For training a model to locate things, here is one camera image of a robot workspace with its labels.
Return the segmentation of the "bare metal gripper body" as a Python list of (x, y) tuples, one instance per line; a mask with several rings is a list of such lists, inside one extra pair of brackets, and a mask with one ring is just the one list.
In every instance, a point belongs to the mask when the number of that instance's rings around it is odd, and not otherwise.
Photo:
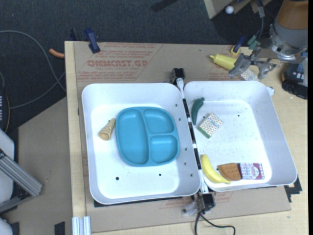
[(255, 61), (280, 60), (288, 63), (299, 63), (306, 47), (294, 47), (279, 38), (262, 39), (252, 51)]

